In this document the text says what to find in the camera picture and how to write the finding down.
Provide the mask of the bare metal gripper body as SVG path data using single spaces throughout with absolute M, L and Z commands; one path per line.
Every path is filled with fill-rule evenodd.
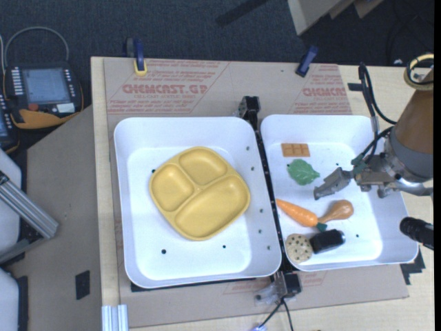
M 400 175 L 395 173 L 387 161 L 386 153 L 359 155 L 351 161 L 352 177 L 362 192 L 377 187 L 377 195 L 382 199 L 392 192 L 399 191 Z

